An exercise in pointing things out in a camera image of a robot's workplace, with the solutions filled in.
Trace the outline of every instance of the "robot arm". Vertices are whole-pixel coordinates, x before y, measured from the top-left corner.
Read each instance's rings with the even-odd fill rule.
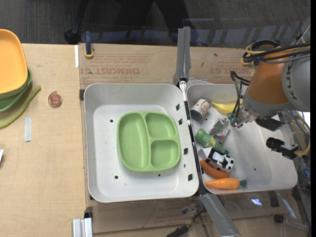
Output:
[[[272,117],[278,112],[310,112],[310,43],[273,48],[251,58],[260,61],[243,103],[228,116],[232,126],[255,120],[260,126],[276,130],[280,124]]]

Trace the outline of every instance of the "orange carrot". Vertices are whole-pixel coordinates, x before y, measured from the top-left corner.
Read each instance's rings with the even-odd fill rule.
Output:
[[[211,177],[214,177],[216,179],[219,178],[227,178],[228,177],[228,173],[221,171],[221,170],[217,170],[216,168],[213,168],[212,166],[210,166],[205,160],[200,160],[200,165],[203,168],[203,171],[210,175]]]
[[[208,187],[220,188],[225,190],[236,190],[240,185],[245,187],[246,184],[246,180],[238,181],[238,179],[234,177],[222,178],[205,182],[205,185]]]

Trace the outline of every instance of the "green plate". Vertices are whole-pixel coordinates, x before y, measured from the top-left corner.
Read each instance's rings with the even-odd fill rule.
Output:
[[[180,160],[175,122],[160,112],[130,112],[118,121],[118,152],[122,163],[134,171],[160,171]]]
[[[16,101],[18,101],[23,96],[24,92],[31,85],[32,77],[33,77],[33,74],[31,70],[28,68],[27,84],[25,88],[19,94],[0,99],[0,113],[8,110],[10,107],[12,107],[13,104],[15,104]]]

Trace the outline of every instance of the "yellow bowl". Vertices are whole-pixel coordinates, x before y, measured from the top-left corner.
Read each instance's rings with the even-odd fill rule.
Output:
[[[19,38],[0,29],[0,98],[16,95],[27,84],[28,69]]]

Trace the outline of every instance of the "small round object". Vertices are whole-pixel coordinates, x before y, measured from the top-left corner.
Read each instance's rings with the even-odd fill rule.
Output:
[[[49,95],[48,103],[51,107],[58,107],[61,105],[61,96],[57,94],[57,91],[54,91]]]

